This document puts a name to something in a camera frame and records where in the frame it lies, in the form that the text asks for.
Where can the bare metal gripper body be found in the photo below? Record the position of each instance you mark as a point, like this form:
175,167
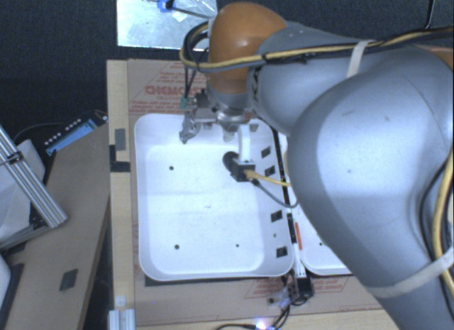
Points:
234,117

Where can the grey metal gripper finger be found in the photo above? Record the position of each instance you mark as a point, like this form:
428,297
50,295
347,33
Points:
188,130
229,135

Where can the white plastic tray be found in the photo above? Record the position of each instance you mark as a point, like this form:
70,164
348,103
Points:
198,208
319,261

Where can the thin black and white rod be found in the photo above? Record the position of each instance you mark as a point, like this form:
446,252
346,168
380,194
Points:
283,176

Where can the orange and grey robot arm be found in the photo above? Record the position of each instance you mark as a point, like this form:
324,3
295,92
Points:
354,137

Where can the brown cardboard board red print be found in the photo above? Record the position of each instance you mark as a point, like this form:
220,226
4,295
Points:
198,302

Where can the black cylinder on white bracket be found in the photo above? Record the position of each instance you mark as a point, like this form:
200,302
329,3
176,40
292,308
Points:
242,169

